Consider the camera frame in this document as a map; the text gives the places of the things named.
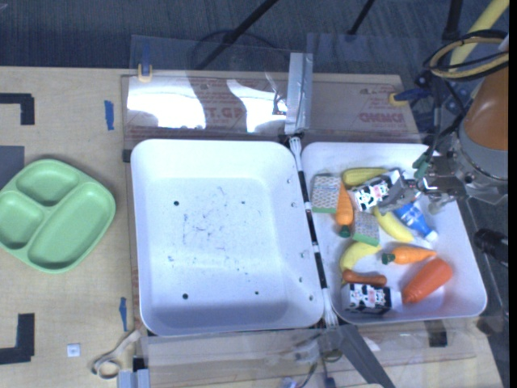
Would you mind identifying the thin black and white rod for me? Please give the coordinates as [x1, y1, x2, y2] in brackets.
[288, 134, 339, 327]

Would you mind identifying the white plastic tray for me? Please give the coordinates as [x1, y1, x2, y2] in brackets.
[129, 137, 326, 337]
[300, 141, 489, 326]

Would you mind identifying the green divided plate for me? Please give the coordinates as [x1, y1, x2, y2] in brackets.
[0, 158, 117, 275]

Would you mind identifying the cow print milk carton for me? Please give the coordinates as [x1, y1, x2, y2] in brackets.
[347, 171, 401, 213]
[342, 282, 393, 315]

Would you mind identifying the yellow banana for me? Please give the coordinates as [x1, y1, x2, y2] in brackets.
[338, 240, 383, 275]
[372, 206, 415, 244]

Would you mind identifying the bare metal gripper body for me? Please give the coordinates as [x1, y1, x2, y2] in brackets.
[419, 150, 473, 214]

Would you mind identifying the brown sausage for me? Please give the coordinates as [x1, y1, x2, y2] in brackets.
[342, 268, 389, 288]

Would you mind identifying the patterned carton with green edge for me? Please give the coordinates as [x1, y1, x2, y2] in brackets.
[310, 174, 343, 215]
[351, 210, 381, 247]

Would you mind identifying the yellow corn cob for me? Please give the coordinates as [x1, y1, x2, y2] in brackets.
[341, 167, 389, 189]

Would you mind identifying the orange bottle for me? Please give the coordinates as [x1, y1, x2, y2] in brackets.
[400, 257, 454, 306]

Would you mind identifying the blue and white bottle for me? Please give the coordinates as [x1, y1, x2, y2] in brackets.
[393, 201, 439, 243]

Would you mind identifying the brown cardboard board red print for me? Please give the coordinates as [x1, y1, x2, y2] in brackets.
[120, 72, 492, 365]

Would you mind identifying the orange carrot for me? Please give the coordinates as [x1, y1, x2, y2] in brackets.
[380, 246, 439, 267]
[334, 183, 355, 239]

